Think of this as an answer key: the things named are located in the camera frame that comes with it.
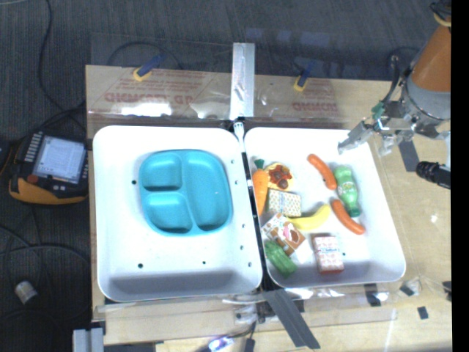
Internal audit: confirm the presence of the black cylinder on white bracket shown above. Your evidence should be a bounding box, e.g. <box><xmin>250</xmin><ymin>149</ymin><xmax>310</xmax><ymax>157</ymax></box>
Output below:
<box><xmin>415</xmin><ymin>130</ymin><xmax>452</xmax><ymax>191</ymax></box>

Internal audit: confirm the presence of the green plastic bottle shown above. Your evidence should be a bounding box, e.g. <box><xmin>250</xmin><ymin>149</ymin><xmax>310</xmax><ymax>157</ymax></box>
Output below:
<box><xmin>333</xmin><ymin>165</ymin><xmax>362</xmax><ymax>219</ymax></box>

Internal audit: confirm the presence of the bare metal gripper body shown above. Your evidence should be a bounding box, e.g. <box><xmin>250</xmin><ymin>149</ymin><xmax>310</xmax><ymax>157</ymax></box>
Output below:
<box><xmin>372</xmin><ymin>100</ymin><xmax>419</xmax><ymax>141</ymax></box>

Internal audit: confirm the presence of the toy pizza slice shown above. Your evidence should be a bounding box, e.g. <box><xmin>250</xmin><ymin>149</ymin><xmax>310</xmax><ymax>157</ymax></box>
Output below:
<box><xmin>264</xmin><ymin>162</ymin><xmax>295</xmax><ymax>191</ymax></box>

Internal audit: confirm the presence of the orange toy sausage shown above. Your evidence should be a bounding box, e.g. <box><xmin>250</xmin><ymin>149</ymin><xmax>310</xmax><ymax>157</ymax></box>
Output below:
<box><xmin>330</xmin><ymin>198</ymin><xmax>366</xmax><ymax>236</ymax></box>
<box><xmin>306</xmin><ymin>153</ymin><xmax>338</xmax><ymax>191</ymax></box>

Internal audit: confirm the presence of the silver metal cylinder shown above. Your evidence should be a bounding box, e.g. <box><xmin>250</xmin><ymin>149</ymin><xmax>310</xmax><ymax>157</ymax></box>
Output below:
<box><xmin>14</xmin><ymin>280</ymin><xmax>39</xmax><ymax>305</ymax></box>

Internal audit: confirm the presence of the yellow banana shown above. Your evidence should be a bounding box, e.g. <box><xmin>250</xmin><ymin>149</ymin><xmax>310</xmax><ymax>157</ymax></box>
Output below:
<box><xmin>285</xmin><ymin>203</ymin><xmax>332</xmax><ymax>232</ymax></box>

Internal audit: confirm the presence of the orange toy carrot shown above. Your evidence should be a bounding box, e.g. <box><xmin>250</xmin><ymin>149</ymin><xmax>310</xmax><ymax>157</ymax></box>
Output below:
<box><xmin>251</xmin><ymin>158</ymin><xmax>270</xmax><ymax>218</ymax></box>

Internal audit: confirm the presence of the white plastic tray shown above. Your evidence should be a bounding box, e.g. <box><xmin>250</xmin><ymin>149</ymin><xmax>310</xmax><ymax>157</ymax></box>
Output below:
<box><xmin>243</xmin><ymin>126</ymin><xmax>407</xmax><ymax>290</ymax></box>
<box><xmin>92</xmin><ymin>124</ymin><xmax>265</xmax><ymax>304</ymax></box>

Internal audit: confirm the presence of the white biscuit print packet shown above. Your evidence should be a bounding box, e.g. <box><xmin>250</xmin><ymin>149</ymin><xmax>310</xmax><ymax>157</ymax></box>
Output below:
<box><xmin>261</xmin><ymin>212</ymin><xmax>307</xmax><ymax>258</ymax></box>

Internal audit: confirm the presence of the yellow green patterned carton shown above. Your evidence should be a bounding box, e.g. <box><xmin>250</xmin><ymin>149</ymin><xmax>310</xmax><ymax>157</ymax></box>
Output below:
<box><xmin>266</xmin><ymin>188</ymin><xmax>303</xmax><ymax>218</ymax></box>

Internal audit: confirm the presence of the brown cardboard board red print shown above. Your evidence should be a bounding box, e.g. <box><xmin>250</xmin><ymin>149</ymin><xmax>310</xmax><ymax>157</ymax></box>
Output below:
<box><xmin>84</xmin><ymin>64</ymin><xmax>452</xmax><ymax>348</ymax></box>

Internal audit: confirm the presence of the blue divided plate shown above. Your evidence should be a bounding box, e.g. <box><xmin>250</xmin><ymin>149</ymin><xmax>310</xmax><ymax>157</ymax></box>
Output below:
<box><xmin>137</xmin><ymin>149</ymin><xmax>235</xmax><ymax>238</ymax></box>

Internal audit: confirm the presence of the green ribbed toy vegetable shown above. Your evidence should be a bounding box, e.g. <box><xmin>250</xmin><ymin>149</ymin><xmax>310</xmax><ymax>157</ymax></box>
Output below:
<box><xmin>264</xmin><ymin>240</ymin><xmax>299</xmax><ymax>279</ymax></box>

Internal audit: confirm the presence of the pink patterned carton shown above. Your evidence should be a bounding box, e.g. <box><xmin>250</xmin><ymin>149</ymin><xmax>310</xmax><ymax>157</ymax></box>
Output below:
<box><xmin>311</xmin><ymin>233</ymin><xmax>346</xmax><ymax>275</ymax></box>

